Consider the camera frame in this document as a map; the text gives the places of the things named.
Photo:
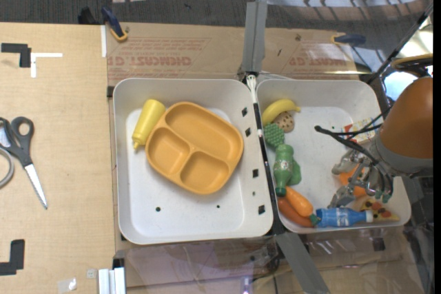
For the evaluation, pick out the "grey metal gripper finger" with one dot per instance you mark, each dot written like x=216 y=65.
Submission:
x=342 y=194
x=348 y=162

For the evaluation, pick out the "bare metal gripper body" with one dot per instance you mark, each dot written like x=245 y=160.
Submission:
x=375 y=179

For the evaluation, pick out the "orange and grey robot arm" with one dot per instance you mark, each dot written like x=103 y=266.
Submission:
x=410 y=120

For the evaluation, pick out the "orange round toy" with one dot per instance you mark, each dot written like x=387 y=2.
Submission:
x=347 y=178

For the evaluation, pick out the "blue bottle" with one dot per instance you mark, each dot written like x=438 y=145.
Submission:
x=339 y=217

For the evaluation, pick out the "white plastic tray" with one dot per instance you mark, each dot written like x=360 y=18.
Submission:
x=320 y=155
x=193 y=217

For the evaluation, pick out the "white printed carton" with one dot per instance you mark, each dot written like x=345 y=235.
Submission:
x=361 y=131

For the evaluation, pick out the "pizza slice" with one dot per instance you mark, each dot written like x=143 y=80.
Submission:
x=380 y=213

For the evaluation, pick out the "orange carrot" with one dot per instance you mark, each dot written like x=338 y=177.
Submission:
x=299 y=203

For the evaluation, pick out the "orange-brown sausage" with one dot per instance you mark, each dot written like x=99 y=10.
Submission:
x=293 y=215

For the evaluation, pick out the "green bottle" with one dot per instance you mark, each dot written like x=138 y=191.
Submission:
x=283 y=165

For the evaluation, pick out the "brown biscuit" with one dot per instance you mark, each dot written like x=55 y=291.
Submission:
x=286 y=122

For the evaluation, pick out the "green grapes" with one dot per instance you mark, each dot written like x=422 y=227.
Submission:
x=274 y=135

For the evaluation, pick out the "yellow banana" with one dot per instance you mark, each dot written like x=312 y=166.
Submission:
x=275 y=108

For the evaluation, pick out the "thin black and white rod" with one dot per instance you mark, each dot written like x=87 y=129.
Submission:
x=257 y=120

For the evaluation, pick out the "orange divided plate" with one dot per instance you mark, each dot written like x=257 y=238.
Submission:
x=203 y=134

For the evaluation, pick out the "brown cardboard board, red print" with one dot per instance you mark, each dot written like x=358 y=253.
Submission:
x=206 y=55

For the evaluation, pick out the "yellow squeeze bottle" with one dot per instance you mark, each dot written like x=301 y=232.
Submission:
x=148 y=120

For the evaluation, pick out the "clear tape roll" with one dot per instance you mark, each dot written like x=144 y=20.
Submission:
x=10 y=168

